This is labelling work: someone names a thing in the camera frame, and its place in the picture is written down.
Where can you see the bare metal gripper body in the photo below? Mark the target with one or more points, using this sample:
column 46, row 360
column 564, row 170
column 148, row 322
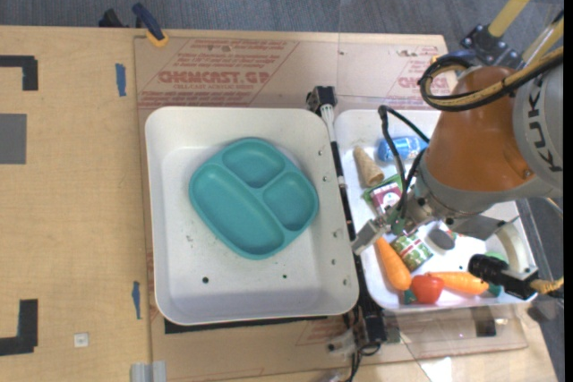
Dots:
column 420, row 212

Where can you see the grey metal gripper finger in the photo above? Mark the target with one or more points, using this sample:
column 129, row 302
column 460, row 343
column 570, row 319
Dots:
column 368, row 235

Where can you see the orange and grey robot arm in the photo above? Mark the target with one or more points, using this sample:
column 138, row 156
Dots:
column 479, row 138

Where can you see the grey-topped small can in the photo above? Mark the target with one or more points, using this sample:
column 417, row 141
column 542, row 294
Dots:
column 441, row 239

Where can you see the green and maroon carton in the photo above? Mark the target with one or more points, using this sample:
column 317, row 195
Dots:
column 384, row 195

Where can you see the orange carrot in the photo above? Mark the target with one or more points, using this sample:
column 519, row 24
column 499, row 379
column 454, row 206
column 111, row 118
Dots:
column 394, row 266
column 461, row 282

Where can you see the green and red can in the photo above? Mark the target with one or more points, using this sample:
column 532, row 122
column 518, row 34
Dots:
column 412, row 252

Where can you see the blue packet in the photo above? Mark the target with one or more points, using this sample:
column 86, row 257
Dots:
column 408, row 146

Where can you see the tan ice cream cone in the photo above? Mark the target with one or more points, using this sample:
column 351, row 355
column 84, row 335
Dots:
column 368, row 167

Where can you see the red apple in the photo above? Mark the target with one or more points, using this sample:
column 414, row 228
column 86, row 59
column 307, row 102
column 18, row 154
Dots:
column 427, row 288

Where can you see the green round toy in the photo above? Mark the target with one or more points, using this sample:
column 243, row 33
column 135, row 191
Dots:
column 496, row 257

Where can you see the white plastic tray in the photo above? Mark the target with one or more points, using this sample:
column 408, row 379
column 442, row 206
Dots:
column 188, row 291
column 358, row 129

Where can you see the teal divided plate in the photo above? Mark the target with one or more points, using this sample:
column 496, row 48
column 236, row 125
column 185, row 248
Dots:
column 250, row 201

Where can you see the brown cardboard board red print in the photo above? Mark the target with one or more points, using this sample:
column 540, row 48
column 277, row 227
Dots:
column 224, row 76

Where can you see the black cylinder on white bracket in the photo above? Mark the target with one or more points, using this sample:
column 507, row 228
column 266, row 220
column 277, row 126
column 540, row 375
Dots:
column 497, row 273

